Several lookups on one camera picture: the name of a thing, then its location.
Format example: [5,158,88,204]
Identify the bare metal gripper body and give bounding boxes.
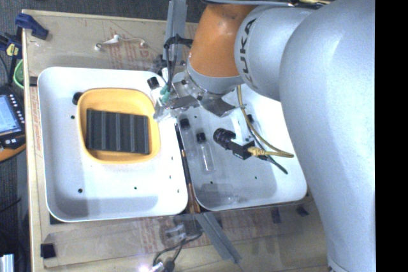
[168,71,237,118]

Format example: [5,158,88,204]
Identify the clear bottle with black cap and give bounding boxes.
[179,118,196,159]
[196,132,215,174]
[147,76,167,108]

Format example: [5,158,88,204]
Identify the yellow bowl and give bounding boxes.
[76,87,161,165]

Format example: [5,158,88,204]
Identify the black ribbed block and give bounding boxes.
[85,108,151,155]

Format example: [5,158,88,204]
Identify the thin black and white rod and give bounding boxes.
[174,123,201,214]

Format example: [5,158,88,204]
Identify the white curved plastic piece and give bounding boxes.
[94,34,146,52]

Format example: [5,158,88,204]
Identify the white plastic tray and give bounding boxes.
[174,85,309,212]
[37,66,189,223]

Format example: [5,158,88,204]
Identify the brown cardboard board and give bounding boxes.
[21,9,330,270]

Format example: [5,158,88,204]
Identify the green round container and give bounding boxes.
[12,59,25,89]

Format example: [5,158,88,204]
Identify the black cylinder on white bracket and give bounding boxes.
[212,111,256,161]

